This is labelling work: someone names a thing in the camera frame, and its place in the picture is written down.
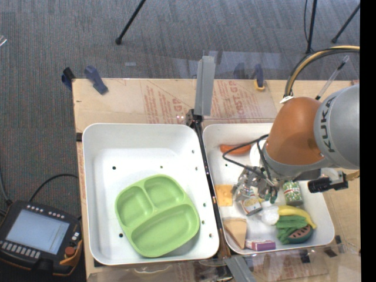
green plate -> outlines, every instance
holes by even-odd
[[[200,228],[189,196],[170,176],[157,174],[122,190],[115,212],[133,248],[145,257],[159,257],[189,241]]]

button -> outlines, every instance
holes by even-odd
[[[76,250],[74,247],[66,247],[65,248],[65,255],[67,258],[72,257],[75,254]]]

display screen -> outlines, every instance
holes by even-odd
[[[57,254],[69,223],[21,210],[6,240]]]

white plate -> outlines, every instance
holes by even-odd
[[[222,158],[222,152],[219,146],[221,144],[239,145],[250,142],[258,137],[268,134],[272,123],[245,123],[245,124],[213,124],[205,128],[203,132],[203,141],[205,145],[209,171],[214,184],[236,184],[243,168],[228,162]],[[238,161],[241,164],[251,165],[254,163],[253,153],[242,156],[227,155],[228,158]],[[304,204],[300,207],[306,210],[313,222],[317,225],[313,235],[304,243],[300,244],[281,244],[278,240],[277,229],[275,226],[264,224],[260,216],[255,214],[247,217],[239,204],[236,202],[232,206],[219,207],[221,219],[227,217],[242,217],[247,219],[246,239],[264,239],[276,242],[276,249],[269,251],[280,251],[297,249],[303,247],[325,246],[334,238],[334,226],[331,220],[324,196],[322,193],[310,193],[307,187],[308,181],[300,182],[301,192]],[[280,189],[276,204],[286,204],[283,191]],[[265,253],[267,251],[253,251],[250,249],[241,249],[225,231],[225,237],[229,247],[238,254]]]
[[[206,259],[219,247],[217,224],[199,139],[186,125],[96,123],[82,136],[88,204],[89,247],[105,265]],[[174,178],[200,217],[199,232],[178,249],[157,258],[137,253],[115,213],[116,196],[154,174]]]

plastic tray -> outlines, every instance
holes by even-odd
[[[119,193],[115,212],[128,240],[141,255],[159,257],[190,240],[199,214],[177,181],[156,174]]]
[[[193,129],[186,125],[96,123],[85,129],[82,142],[88,241],[98,262],[111,266],[197,260],[217,252],[219,237],[212,198]],[[156,174],[179,181],[197,210],[200,227],[182,246],[150,258],[136,251],[124,236],[115,201],[128,186]],[[153,242],[157,235],[150,237]]]
[[[272,123],[241,123],[241,124],[213,124],[203,131],[203,141],[206,148],[206,155],[209,164],[209,171],[214,184],[236,184],[243,168],[230,163],[222,158],[219,146],[221,144],[239,145],[250,142],[258,137],[268,134]],[[251,163],[252,151],[250,154],[241,156],[230,156],[230,158],[242,164],[259,165]],[[291,250],[305,247],[325,246],[334,238],[334,226],[331,220],[327,204],[322,193],[310,193],[307,187],[308,181],[300,181],[300,188],[304,204],[300,207],[306,210],[313,222],[317,225],[313,235],[304,243],[282,244],[277,238],[275,226],[264,224],[257,214],[247,217],[238,203],[233,202],[232,206],[219,207],[221,219],[229,217],[240,217],[247,219],[246,239],[263,239],[276,242],[276,249],[266,251],[254,251],[241,249],[225,231],[225,238],[229,247],[238,254],[265,253],[268,251]],[[286,204],[282,189],[278,193],[276,204]]]

